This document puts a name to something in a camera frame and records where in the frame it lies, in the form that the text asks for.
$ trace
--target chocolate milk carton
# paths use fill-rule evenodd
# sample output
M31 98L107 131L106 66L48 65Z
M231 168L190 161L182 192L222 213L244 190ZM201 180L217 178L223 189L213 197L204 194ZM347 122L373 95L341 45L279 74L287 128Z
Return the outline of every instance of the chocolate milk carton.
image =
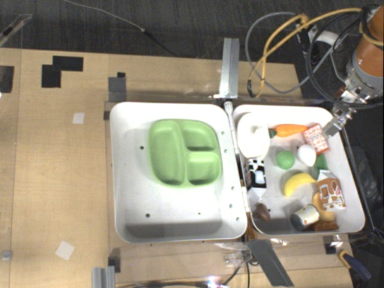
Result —
M320 201L326 211L335 211L346 207L340 181L330 171L320 170L317 186L320 192Z

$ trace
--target toy banana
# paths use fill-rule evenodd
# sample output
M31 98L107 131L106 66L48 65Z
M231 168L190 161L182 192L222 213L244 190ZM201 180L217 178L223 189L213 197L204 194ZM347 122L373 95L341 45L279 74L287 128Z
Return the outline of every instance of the toy banana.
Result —
M302 184L316 182L308 173L299 173L290 177L284 185L284 195L291 196L296 188Z

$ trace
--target green ball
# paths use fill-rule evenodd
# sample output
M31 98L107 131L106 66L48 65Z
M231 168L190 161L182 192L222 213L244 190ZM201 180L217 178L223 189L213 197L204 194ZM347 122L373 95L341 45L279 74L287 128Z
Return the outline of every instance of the green ball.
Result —
M276 161L283 170L288 170L295 163L295 157L290 151L281 151L277 154Z

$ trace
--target yellow cable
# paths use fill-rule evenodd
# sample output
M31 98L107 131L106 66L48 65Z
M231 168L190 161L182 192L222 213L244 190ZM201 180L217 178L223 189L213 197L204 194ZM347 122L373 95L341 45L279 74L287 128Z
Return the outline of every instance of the yellow cable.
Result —
M328 12L328 13L325 13L323 15L320 15L314 19L311 19L309 21L307 21L306 23L303 23L300 27L296 28L295 30L293 30L290 34L288 34L286 37L284 37L280 42L278 42L272 49L270 49L266 54L264 54L259 60L257 63L255 63L255 65L253 66L252 70L251 70L251 73L250 73L250 76L248 77L248 80L251 80L252 78L252 74L253 74L253 71L255 70L255 68L264 60L266 59L267 57L269 57L272 53L274 53L278 48L280 48L284 43L286 43L291 37L293 37L294 35L296 35L298 32L300 32L301 30L309 27L310 25L312 25L313 23L315 22L318 22L324 18L327 18L327 17L330 17L330 16L333 16L333 15L338 15L338 14L343 14L343 13L348 13L348 12L360 12L361 9L360 8L342 8L340 10L335 10L335 11L332 11L332 12Z
M263 88L264 88L264 84L265 84L265 71L266 71L266 57L264 57L264 56L268 52L269 45L271 44L272 40L276 37L276 35L278 35L283 29L285 29L291 23L293 23L299 19L301 19L301 23L305 23L308 21L308 17L305 14L297 15L297 16L287 20L286 22L284 22L279 28L276 29L275 32L273 32L271 34L271 36L266 41L265 46L264 46L263 57L262 57L262 61L261 61L261 63L262 63L262 78L260 81L260 88L259 88L258 93L256 94L256 97L259 97L263 92Z
M362 29L362 24L360 23L359 25L359 32L362 34L362 36L367 40L369 41L371 44L374 44L374 45L377 45L377 46L381 46L383 47L384 46L384 43L382 41L378 41L378 40L374 40L373 38L371 38L369 35L367 35L366 33L364 33L363 29Z

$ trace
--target white plastic tray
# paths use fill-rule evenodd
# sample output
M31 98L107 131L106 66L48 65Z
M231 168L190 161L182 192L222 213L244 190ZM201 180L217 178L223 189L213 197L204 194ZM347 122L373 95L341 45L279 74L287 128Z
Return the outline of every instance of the white plastic tray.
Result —
M293 107L293 106L257 106L243 105L235 109L233 118L237 124L241 116L246 113L257 114L264 119L268 128L279 124L314 125L324 127L332 115L318 107ZM255 227L266 235L295 235L295 234L330 234L353 233L361 230L365 223L365 216L358 196L352 172L339 134L328 140L330 150L324 153L329 170L339 178L347 208L335 213L338 230L328 232L299 232L290 223L292 213L312 203L312 196L317 192L317 186L298 187L292 197L283 195L283 185L292 175L310 170L300 163L297 158L297 147L304 143L302 134L287 138L274 137L271 147L264 160L267 190L262 197L253 192L248 192L251 210L254 211L257 203L263 203L269 208L271 220L263 222L257 219ZM282 150L290 150L295 155L296 161L290 170L283 170L276 164L276 154Z
M211 185L160 185L148 157L148 133L161 119L192 119L215 131L223 174ZM211 104L119 103L110 113L115 225L127 242L233 239L247 227L228 118Z

